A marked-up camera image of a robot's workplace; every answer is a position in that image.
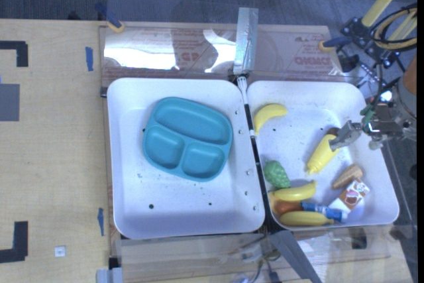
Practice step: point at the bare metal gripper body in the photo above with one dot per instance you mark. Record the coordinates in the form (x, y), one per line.
(384, 124)

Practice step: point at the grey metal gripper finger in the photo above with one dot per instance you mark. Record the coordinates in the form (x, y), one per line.
(346, 136)

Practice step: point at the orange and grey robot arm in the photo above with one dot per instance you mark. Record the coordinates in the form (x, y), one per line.
(410, 76)

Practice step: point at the yellow mustard bottle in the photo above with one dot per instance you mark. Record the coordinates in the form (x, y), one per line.
(320, 155)

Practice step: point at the tan bread slice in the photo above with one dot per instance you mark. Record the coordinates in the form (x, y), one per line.
(348, 176)

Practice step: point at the white plastic tray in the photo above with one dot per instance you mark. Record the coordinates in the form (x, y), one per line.
(132, 202)
(298, 149)

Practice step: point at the brown and white carton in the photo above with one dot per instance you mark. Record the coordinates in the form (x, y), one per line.
(354, 193)

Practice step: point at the yellow banana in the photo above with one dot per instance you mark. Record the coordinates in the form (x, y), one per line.
(296, 193)
(265, 113)
(304, 218)

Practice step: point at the blue and white tube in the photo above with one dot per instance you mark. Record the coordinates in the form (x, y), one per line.
(323, 210)

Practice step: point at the green grapes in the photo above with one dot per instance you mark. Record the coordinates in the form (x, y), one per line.
(277, 175)

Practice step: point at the orange round toy food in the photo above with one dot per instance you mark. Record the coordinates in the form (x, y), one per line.
(286, 207)

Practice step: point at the brown cardboard board red print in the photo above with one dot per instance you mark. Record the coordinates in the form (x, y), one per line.
(291, 53)

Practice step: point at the blue divided plate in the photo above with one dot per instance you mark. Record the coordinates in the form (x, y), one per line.
(187, 139)

